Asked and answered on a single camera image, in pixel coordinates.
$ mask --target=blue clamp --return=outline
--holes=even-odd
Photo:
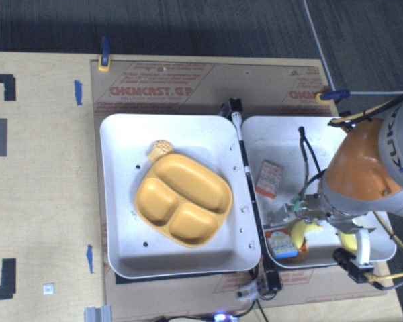
[[[110,69],[110,40],[109,37],[103,36],[101,40],[101,55],[99,57],[99,70],[108,72]]]
[[[320,99],[321,100],[346,99],[346,98],[349,98],[350,95],[351,95],[351,92],[346,91],[346,90],[331,91],[331,92],[327,92],[327,93],[321,93]]]

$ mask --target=white tray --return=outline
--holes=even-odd
[[[124,278],[234,272],[253,268],[260,245],[234,126],[218,116],[127,115],[101,124],[109,263]],[[152,163],[153,142],[167,140],[175,151],[221,176],[233,205],[217,234],[196,248],[182,246],[146,224],[134,197]]]
[[[329,117],[250,117],[242,126],[242,136],[247,149],[249,167],[254,185],[263,161],[269,161],[283,168],[283,177],[278,195],[270,199],[256,193],[257,204],[263,225],[268,224],[268,212],[278,211],[284,203],[289,203],[302,188],[304,182],[304,162],[299,147],[298,128],[305,128],[306,137],[317,156],[321,170],[327,168],[337,148],[346,136],[344,131],[327,126]],[[316,167],[308,153],[309,177],[316,174]],[[309,186],[306,193],[315,193],[318,182]],[[379,214],[389,223],[386,213]],[[354,219],[354,223],[363,227],[374,227],[370,233],[371,261],[389,260],[396,252],[396,245],[379,224],[373,213]],[[308,233],[308,257],[298,264],[286,264],[276,261],[284,268],[307,268],[337,264],[332,254],[341,247],[336,229],[327,222],[322,222],[323,230]]]

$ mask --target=wooden table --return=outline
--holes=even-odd
[[[12,74],[17,85],[16,101],[4,101],[0,84],[0,119],[7,119],[7,156],[0,157],[0,273],[2,259],[16,258],[17,264],[16,293],[0,300],[0,321],[82,321],[85,307],[105,304],[89,67],[96,58],[0,52],[0,74]],[[76,102],[74,81],[82,83],[82,105]],[[44,294],[48,283],[54,284],[54,294]],[[403,321],[394,290],[266,313],[271,321]],[[242,320],[262,318],[253,311]]]

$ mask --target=yellow plate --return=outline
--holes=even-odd
[[[202,246],[219,230],[232,205],[228,184],[200,163],[167,154],[152,165],[136,193],[136,210],[177,243]]]

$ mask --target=black bracket marking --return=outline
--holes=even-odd
[[[15,77],[12,74],[0,74],[0,83],[5,85],[5,101],[16,101]]]
[[[16,293],[16,259],[2,259],[0,299],[11,299]]]

